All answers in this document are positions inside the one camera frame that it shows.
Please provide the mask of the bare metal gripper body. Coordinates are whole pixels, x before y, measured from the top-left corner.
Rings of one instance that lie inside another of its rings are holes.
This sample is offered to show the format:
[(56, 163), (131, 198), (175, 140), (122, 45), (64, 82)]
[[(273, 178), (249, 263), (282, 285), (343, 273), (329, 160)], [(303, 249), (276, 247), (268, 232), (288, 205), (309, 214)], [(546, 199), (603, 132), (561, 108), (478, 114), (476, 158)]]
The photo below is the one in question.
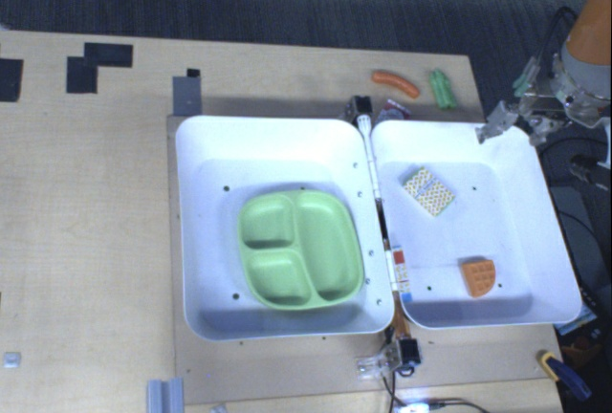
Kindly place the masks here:
[(527, 125), (531, 118), (549, 118), (557, 121), (557, 131), (577, 124), (609, 134), (610, 115), (603, 111), (610, 103), (609, 66), (586, 66), (577, 72), (556, 66), (549, 77), (527, 89), (517, 108)]

